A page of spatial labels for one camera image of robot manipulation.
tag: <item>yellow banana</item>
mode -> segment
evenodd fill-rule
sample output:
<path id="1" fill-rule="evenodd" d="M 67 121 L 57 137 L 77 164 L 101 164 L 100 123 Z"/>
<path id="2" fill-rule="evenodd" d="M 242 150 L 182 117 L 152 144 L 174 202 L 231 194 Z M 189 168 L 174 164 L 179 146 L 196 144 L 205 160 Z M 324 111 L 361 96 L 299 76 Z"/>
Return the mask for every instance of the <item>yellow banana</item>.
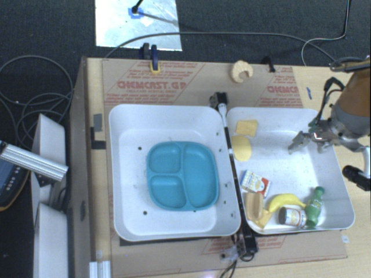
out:
<path id="1" fill-rule="evenodd" d="M 302 208 L 305 208 L 306 205 L 300 201 L 297 196 L 293 193 L 282 193 L 280 195 L 276 195 L 268 205 L 268 211 L 270 213 L 276 212 L 284 205 L 298 205 Z"/>

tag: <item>white tray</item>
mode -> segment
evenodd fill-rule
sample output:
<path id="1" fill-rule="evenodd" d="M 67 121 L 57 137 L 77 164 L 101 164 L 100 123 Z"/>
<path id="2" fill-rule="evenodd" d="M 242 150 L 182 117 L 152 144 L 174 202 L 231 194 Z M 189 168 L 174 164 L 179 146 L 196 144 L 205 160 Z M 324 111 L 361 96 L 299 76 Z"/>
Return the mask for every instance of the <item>white tray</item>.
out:
<path id="1" fill-rule="evenodd" d="M 221 116 L 209 107 L 119 105 L 109 117 L 114 224 L 129 241 L 229 236 L 241 223 Z M 146 156 L 157 143 L 191 141 L 214 154 L 219 198 L 206 210 L 170 211 L 148 191 Z"/>
<path id="2" fill-rule="evenodd" d="M 230 135 L 236 135 L 237 121 L 256 119 L 258 127 L 255 137 L 248 137 L 252 155 L 247 162 L 235 160 L 237 174 L 241 179 L 248 169 L 271 181 L 264 205 L 280 193 L 294 193 L 306 203 L 316 186 L 325 189 L 323 208 L 319 223 L 311 231 L 347 229 L 354 223 L 354 210 L 333 147 L 318 153 L 315 143 L 293 154 L 288 153 L 292 139 L 302 130 L 317 112 L 311 109 L 294 108 L 233 108 L 227 115 Z M 266 227 L 260 229 L 254 222 L 250 227 L 263 235 L 305 232 L 295 226 L 281 225 L 275 213 Z"/>

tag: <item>multimeter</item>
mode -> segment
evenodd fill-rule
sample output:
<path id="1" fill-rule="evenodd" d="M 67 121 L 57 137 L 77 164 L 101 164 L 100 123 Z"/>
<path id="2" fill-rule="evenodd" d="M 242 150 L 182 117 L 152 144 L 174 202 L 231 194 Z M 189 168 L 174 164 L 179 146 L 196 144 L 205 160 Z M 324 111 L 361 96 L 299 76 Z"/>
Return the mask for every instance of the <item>multimeter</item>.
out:
<path id="1" fill-rule="evenodd" d="M 0 211 L 9 208 L 18 197 L 30 171 L 0 159 Z"/>

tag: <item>blue plate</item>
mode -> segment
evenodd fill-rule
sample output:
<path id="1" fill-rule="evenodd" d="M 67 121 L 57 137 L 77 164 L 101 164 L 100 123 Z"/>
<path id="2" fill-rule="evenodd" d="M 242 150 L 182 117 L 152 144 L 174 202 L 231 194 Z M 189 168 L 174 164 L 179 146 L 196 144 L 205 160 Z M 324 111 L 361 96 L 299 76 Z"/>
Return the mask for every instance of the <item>blue plate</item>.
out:
<path id="1" fill-rule="evenodd" d="M 215 204 L 219 179 L 209 148 L 194 142 L 163 142 L 147 155 L 151 198 L 169 210 L 202 210 Z"/>

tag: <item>can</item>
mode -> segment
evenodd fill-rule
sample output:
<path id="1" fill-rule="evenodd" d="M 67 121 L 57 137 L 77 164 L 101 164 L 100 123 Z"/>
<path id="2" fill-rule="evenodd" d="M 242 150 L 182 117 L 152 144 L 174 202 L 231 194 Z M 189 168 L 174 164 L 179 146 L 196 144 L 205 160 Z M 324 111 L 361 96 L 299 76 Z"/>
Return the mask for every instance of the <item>can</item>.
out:
<path id="1" fill-rule="evenodd" d="M 282 207 L 278 214 L 278 221 L 281 225 L 292 225 L 303 228 L 307 222 L 307 215 L 305 210 Z"/>

